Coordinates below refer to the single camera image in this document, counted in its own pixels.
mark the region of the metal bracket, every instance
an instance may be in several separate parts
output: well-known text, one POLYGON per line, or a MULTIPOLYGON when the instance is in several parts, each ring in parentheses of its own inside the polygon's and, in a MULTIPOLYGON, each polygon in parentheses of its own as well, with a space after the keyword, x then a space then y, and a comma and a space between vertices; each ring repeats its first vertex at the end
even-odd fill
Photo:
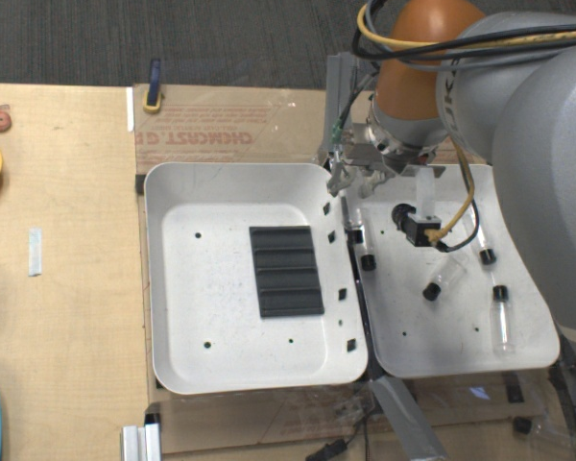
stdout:
MULTIPOLYGON (((333 124, 348 102, 352 89, 352 77, 356 73, 356 58, 349 52, 326 58, 326 105, 324 109, 324 135, 321 150, 331 152, 333 145, 333 124)), ((345 129, 349 129, 352 120, 348 115, 345 129)))
POLYGON ((145 194, 145 178, 147 174, 135 174, 134 175, 134 189, 137 195, 145 194))
POLYGON ((160 424, 123 427, 121 449, 122 461, 162 461, 160 424))
POLYGON ((370 382, 370 386, 411 461, 434 461, 448 457, 401 379, 383 376, 370 382))
POLYGON ((356 179, 356 168, 345 165, 339 159, 339 154, 335 153, 335 159, 331 165, 330 180, 326 184, 326 189, 331 196, 337 196, 338 193, 347 188, 356 179))

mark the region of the wooden table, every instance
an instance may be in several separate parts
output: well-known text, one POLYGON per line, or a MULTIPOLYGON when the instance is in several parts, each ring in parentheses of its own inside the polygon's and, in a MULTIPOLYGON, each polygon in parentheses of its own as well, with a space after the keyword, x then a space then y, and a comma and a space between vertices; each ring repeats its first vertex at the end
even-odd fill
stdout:
MULTIPOLYGON (((3 461, 117 460, 121 427, 141 425, 149 404, 126 89, 0 85, 4 103, 13 126, 0 133, 3 461), (37 277, 28 276, 30 228, 42 229, 37 277)), ((543 406, 563 421, 546 371, 534 374, 543 384, 543 406)), ((532 458, 505 420, 440 426, 436 433, 452 459, 473 459, 475 452, 479 459, 532 458)), ((363 459, 358 443, 346 459, 363 459)), ((167 458, 292 460, 321 444, 167 458)), ((406 459, 392 433, 373 436, 372 446, 379 459, 389 452, 406 459)))

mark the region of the small glass vial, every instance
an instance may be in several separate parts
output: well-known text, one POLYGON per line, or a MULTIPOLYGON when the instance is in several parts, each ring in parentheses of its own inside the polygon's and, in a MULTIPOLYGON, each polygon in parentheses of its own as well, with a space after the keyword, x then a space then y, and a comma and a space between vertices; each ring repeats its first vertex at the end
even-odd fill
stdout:
POLYGON ((576 454, 576 432, 562 425, 554 425, 545 417, 515 417, 514 431, 524 435, 533 445, 540 444, 550 451, 552 447, 576 454))
POLYGON ((445 255, 429 277, 426 287, 422 290, 422 296, 433 302, 442 293, 449 293, 456 281, 466 272, 466 262, 467 258, 462 253, 445 255))
MULTIPOLYGON (((473 232, 475 224, 475 214, 473 210, 470 210, 463 216, 463 225, 465 226, 467 237, 473 232)), ((478 256, 482 267, 486 270, 492 270, 495 266, 494 263, 497 261, 497 255, 492 247, 491 240, 485 234, 484 228, 482 227, 482 220, 480 220, 479 226, 478 233, 469 245, 478 256)))
POLYGON ((492 288, 491 338, 492 348, 500 354, 515 351, 513 340, 513 313, 508 287, 496 285, 492 288))

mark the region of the white metal plate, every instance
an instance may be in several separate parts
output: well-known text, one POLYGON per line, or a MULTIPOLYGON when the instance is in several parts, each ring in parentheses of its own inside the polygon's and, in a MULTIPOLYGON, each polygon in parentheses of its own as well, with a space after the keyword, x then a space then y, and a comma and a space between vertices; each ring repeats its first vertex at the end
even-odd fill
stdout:
MULTIPOLYGON (((506 229, 492 169, 473 165, 471 171, 482 227, 498 256, 496 268, 486 272, 473 248, 459 250, 468 257, 467 272, 454 285, 451 296, 441 295, 433 303, 421 292, 434 266, 446 255, 412 246, 391 218, 397 204, 417 204, 416 179, 390 179, 367 199, 358 197, 358 182, 346 192, 350 210, 361 207, 370 217, 366 222, 371 228, 377 269, 361 272, 361 280, 375 354, 393 376, 416 378, 540 368, 549 366, 559 355, 559 338, 548 306, 506 229), (515 353, 497 355, 492 350, 489 309, 494 284, 509 289, 515 313, 515 353)), ((444 174, 435 180, 435 190, 435 213, 445 224, 466 198, 459 167, 446 166, 444 174)), ((467 229, 459 223, 444 241, 453 245, 467 235, 467 229)), ((355 248, 360 261, 362 245, 355 248)))
POLYGON ((150 171, 152 352, 167 389, 193 395, 341 384, 364 373, 368 351, 328 177, 313 164, 173 162, 150 171), (249 228, 298 225, 311 227, 324 314, 263 319, 249 228), (347 297, 340 301, 341 288, 347 297))

